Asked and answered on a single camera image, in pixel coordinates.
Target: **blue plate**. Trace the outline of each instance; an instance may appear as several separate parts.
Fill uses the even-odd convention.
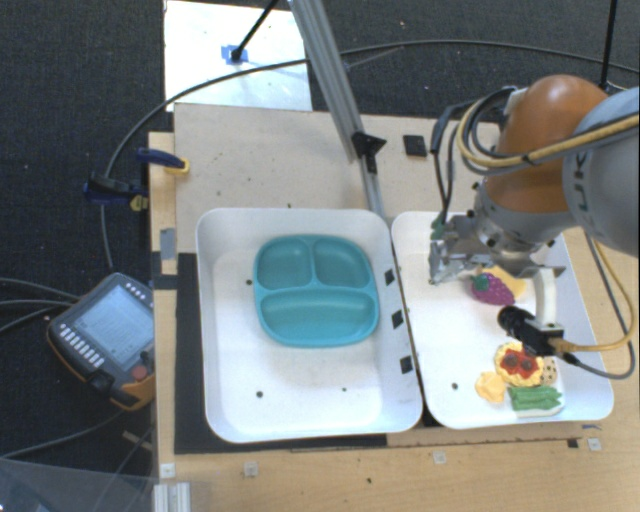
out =
[[[379,302],[369,260],[353,242],[296,235],[262,246],[254,264],[258,318],[275,340],[335,347],[367,338]]]

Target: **black bracket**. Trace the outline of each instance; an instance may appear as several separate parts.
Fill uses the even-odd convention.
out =
[[[351,142],[356,150],[358,158],[363,156],[367,160],[367,171],[371,174],[378,174],[378,166],[376,164],[376,154],[382,149],[387,141],[374,137],[373,135],[367,135],[364,132],[355,132],[351,136]]]

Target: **white tray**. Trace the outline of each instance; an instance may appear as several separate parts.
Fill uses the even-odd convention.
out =
[[[613,408],[608,380],[556,359],[563,407],[555,414],[525,417],[511,408],[508,394],[502,404],[490,403],[475,392],[482,372],[493,371],[497,348],[513,341],[497,323],[500,308],[474,300],[463,281],[429,284],[431,222],[436,213],[407,212],[396,218],[392,237],[409,323],[429,411],[443,425],[456,429],[546,421],[598,420]],[[557,321],[565,336],[581,344],[595,344],[564,239],[544,255],[545,263],[564,266],[557,279]],[[535,314],[532,283],[517,306]],[[604,369],[598,353],[580,359]]]
[[[344,237],[369,258],[380,321],[362,342],[292,348],[272,340],[255,309],[253,263],[269,240],[294,234]],[[407,430],[422,396],[402,310],[389,229],[363,210],[221,208],[196,228],[204,395],[211,429],[234,443]]]

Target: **table top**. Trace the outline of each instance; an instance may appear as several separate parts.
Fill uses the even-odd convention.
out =
[[[233,123],[233,116],[251,115],[250,110],[207,107],[206,113],[222,115],[224,111],[228,122]],[[415,133],[417,129],[421,130],[418,133],[430,133],[429,120],[364,116],[364,121],[365,126],[377,129],[391,126],[399,133]],[[151,133],[149,141],[151,147],[174,150],[173,134]],[[231,147],[229,141],[219,144]],[[303,144],[313,145],[313,139]],[[337,142],[336,151],[342,151]],[[393,154],[391,150],[379,160],[383,199],[385,206],[390,206],[387,214],[391,217],[405,206],[407,210],[419,209],[420,192],[433,185],[428,181],[433,176],[430,162],[427,167],[431,172],[411,174],[416,165],[411,161],[406,174],[399,176],[402,169],[393,165]],[[213,177],[205,175],[202,183]],[[160,255],[160,272],[168,276],[177,273],[177,264],[173,251],[161,248],[165,249],[162,243],[168,230],[178,226],[180,238],[176,220],[180,215],[176,201],[181,197],[176,194],[180,179],[160,166],[150,166],[151,248]],[[403,191],[399,184],[403,180],[409,182],[404,185],[407,190],[414,193]],[[452,210],[465,209],[465,201],[468,196],[454,199]],[[596,339],[603,343],[617,339],[619,327],[581,230],[568,230],[565,240]],[[637,260],[607,252],[629,286],[637,309]],[[176,455],[176,299],[175,290],[154,291],[157,463],[165,480],[191,482],[194,511],[494,510],[502,508],[502,500],[505,507],[520,510],[611,507],[626,511],[635,510],[640,503],[637,371],[630,379],[612,382],[613,412],[593,424],[545,423],[461,431],[414,428],[388,435],[384,448]],[[634,343],[637,352],[637,336]],[[624,349],[603,353],[602,357],[608,371],[627,368]]]

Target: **black floor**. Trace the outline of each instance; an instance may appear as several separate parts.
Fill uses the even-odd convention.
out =
[[[264,5],[266,2],[219,2]],[[326,0],[340,49],[429,40],[362,63],[347,59],[362,112],[435,116],[448,104],[551,73],[597,82],[600,65],[482,41],[603,55],[605,0]],[[4,0],[0,3],[0,277],[82,294],[106,274],[99,210],[82,197],[90,172],[103,172],[122,137],[164,99],[161,0]],[[620,2],[612,62],[636,68],[640,3]],[[238,34],[238,41],[244,34]],[[452,43],[464,39],[466,42]],[[638,85],[637,71],[612,67],[609,79]],[[312,85],[313,103],[324,108]],[[161,115],[140,131],[114,170],[132,180],[133,149],[148,130],[171,129]],[[150,278],[147,219],[110,207],[107,224],[117,270]],[[0,300],[32,295],[0,285]],[[0,328],[33,309],[0,308]],[[0,336],[0,454],[83,430],[117,410],[96,398],[45,344],[43,318]],[[22,460],[115,471],[151,411]],[[144,474],[148,454],[124,468]]]

